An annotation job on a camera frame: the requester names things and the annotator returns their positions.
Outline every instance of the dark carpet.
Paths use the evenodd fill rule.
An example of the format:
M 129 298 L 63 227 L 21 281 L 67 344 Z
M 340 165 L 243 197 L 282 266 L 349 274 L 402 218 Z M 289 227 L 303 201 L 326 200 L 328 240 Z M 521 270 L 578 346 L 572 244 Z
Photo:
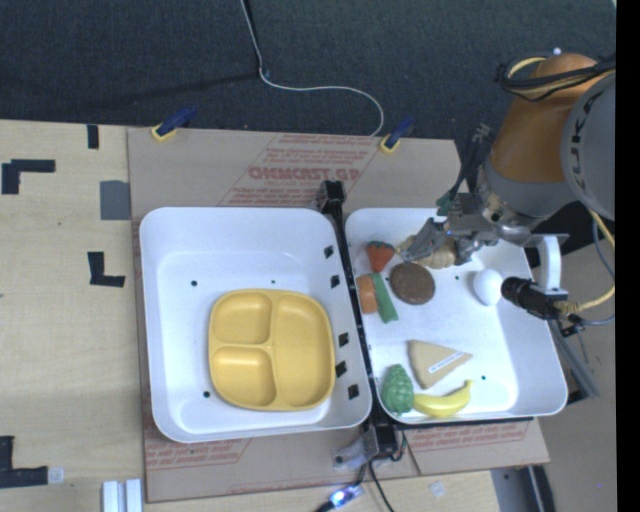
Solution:
M 458 147 L 479 123 L 500 126 L 512 100 L 494 81 L 500 64 L 553 48 L 594 59 L 616 51 L 611 0 L 249 7 L 270 80 L 361 89 L 384 109 L 382 134 L 411 115 L 413 137 Z M 2 119 L 147 126 L 193 106 L 196 128 L 367 135 L 379 122 L 353 93 L 263 84 L 240 0 L 2 0 L 0 41 Z M 571 209 L 574 233 L 590 225 Z

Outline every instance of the yellow wire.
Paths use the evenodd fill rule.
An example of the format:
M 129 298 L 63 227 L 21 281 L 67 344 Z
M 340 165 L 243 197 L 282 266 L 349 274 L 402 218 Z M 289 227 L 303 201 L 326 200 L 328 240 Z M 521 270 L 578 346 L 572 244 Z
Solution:
M 522 59 L 520 62 L 516 62 L 511 70 L 509 71 L 509 78 L 511 78 L 514 74 L 520 71 L 525 66 L 529 66 L 530 64 L 535 64 L 536 62 L 541 62 L 543 60 L 547 60 L 546 57 L 530 57 L 528 59 Z
M 607 229 L 607 226 L 605 226 L 604 222 L 600 218 L 600 215 L 598 215 L 593 210 L 589 210 L 589 214 L 591 215 L 591 217 L 593 217 L 593 220 L 598 225 L 598 229 L 600 229 L 600 231 L 605 236 L 605 238 L 607 239 L 609 244 L 611 244 L 612 249 L 615 251 L 615 248 L 616 248 L 615 239 L 613 238 L 613 235 L 611 235 L 611 232 Z M 595 306 L 599 306 L 603 302 L 606 302 L 611 297 L 613 297 L 615 295 L 615 293 L 616 293 L 616 285 L 614 283 L 611 286 L 611 288 L 609 289 L 609 291 L 607 291 L 606 293 L 604 293 L 603 295 L 601 295 L 597 299 L 590 300 L 590 301 L 587 301 L 587 302 L 558 301 L 558 302 L 556 302 L 554 304 L 554 306 L 556 306 L 565 315 L 569 315 L 569 314 L 572 314 L 572 313 L 579 313 L 579 312 L 584 311 L 586 309 L 590 309 L 590 308 L 593 308 Z
M 604 78 L 605 76 L 608 76 L 612 73 L 614 73 L 614 71 L 607 71 L 605 73 L 602 73 L 601 75 L 598 75 L 597 77 L 596 76 L 591 77 L 589 80 L 593 80 L 595 78 Z M 571 77 L 571 78 L 565 78 L 563 80 L 557 80 L 556 82 L 546 84 L 546 85 L 541 85 L 538 87 L 530 87 L 526 90 L 516 91 L 514 89 L 510 89 L 510 91 L 519 92 L 521 95 L 525 95 L 529 97 L 529 96 L 532 96 L 534 93 L 547 93 L 551 90 L 557 89 L 560 86 L 568 87 L 572 85 L 578 85 L 582 83 L 582 81 L 584 81 L 583 77 L 578 77 L 578 78 Z

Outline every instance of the gray tape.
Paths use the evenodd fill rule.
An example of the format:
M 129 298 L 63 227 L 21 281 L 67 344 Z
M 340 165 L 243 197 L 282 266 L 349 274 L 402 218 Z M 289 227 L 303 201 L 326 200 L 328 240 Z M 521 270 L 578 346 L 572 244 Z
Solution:
M 131 219 L 129 183 L 118 180 L 100 182 L 100 219 Z

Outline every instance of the white plastic tray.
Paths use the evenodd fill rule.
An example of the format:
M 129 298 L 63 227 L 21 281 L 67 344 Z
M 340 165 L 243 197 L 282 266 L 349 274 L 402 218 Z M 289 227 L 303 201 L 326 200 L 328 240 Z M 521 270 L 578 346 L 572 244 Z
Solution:
M 363 209 L 346 221 L 354 276 L 371 272 L 365 245 L 372 240 L 394 246 L 415 235 L 432 209 Z M 401 259 L 398 255 L 382 272 L 388 277 Z M 524 250 L 500 242 L 473 255 L 471 262 L 431 270 L 436 283 L 434 298 L 421 306 L 408 305 L 389 294 L 399 319 L 387 324 L 378 314 L 363 316 L 372 370 L 380 384 L 387 368 L 400 363 L 413 378 L 407 341 L 418 339 L 469 352 L 473 357 L 428 390 L 414 379 L 414 391 L 447 394 L 473 380 L 471 402 L 454 417 L 432 418 L 417 411 L 397 418 L 422 424 L 543 416 L 560 411 L 567 399 L 566 381 L 546 322 L 505 299 L 485 306 L 472 288 L 474 275 L 485 268 L 504 278 L 530 278 Z
M 140 245 L 152 412 L 167 437 L 200 442 L 347 428 L 368 416 L 370 387 L 327 218 L 295 208 L 160 208 L 143 219 Z M 308 294 L 327 311 L 336 364 L 346 371 L 319 406 L 255 411 L 216 394 L 209 314 L 222 294 L 246 288 Z

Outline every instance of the cardboard sheet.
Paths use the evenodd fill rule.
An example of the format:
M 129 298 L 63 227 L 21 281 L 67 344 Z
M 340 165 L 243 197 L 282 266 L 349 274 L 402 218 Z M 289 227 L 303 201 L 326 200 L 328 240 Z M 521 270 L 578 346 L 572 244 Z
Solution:
M 163 206 L 281 206 L 313 203 L 324 180 L 340 180 L 345 214 L 364 207 L 432 207 L 455 181 L 452 141 L 406 139 L 392 155 L 379 138 L 178 130 L 166 142 L 148 128 L 128 131 L 136 307 L 149 502 L 341 484 L 355 473 L 334 467 L 333 451 L 358 428 L 326 433 L 180 444 L 154 425 L 146 358 L 138 228 Z M 548 461 L 536 420 L 406 432 L 409 450 L 379 478 L 521 466 Z

